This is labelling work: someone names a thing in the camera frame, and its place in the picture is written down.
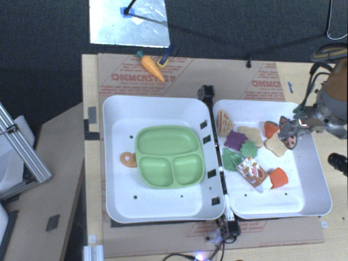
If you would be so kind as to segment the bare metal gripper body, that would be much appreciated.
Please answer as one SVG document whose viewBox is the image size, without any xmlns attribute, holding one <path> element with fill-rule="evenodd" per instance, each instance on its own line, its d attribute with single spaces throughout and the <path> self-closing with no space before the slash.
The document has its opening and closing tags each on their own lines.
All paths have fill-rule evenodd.
<svg viewBox="0 0 348 261">
<path fill-rule="evenodd" d="M 300 105 L 295 109 L 295 132 L 298 136 L 326 131 L 338 139 L 346 139 L 345 126 L 346 121 L 325 105 Z"/>
</svg>

